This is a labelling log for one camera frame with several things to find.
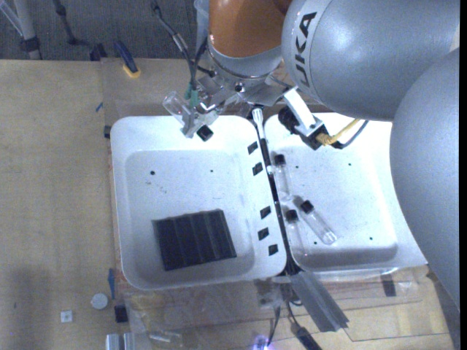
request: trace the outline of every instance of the black rectangular object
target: black rectangular object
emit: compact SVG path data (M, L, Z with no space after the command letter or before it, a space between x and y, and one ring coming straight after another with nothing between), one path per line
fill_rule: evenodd
M224 211L153 220L165 271L235 258Z

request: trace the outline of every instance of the gray fabric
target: gray fabric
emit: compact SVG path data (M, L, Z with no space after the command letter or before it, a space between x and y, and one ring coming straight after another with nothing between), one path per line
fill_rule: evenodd
M6 0L14 9L12 0ZM113 42L121 40L134 57L181 58L169 35L150 9L152 0L61 0L78 39L102 43L109 57L115 56ZM158 0L164 19L180 32L194 55L196 11L194 0ZM89 60L87 47L71 46L52 0L28 0L36 35L45 60ZM0 14L0 58L27 59L19 48L20 37Z

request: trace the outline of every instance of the clear plastic bottle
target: clear plastic bottle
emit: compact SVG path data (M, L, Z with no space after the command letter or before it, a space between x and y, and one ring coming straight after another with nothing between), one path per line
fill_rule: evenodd
M329 228L325 220L314 210L314 206L308 200L300 205L301 217L310 226L316 236L327 245L337 240L336 234Z
M304 253L305 246L300 236L300 219L296 210L288 210L285 213L285 227L287 228L287 236L290 243L290 248L296 253Z
M290 193L290 172L285 162L284 155L274 157L274 181L276 182L279 201L289 201L292 199Z

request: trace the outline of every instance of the yellow cable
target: yellow cable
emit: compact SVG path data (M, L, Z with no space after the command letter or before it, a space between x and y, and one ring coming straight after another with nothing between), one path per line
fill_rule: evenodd
M327 133L320 133L318 136L316 136L316 140L318 140L324 147L326 145L334 144L341 138L342 135L344 135L348 130L354 127L358 122L360 122L360 120L354 119L334 136L329 136Z

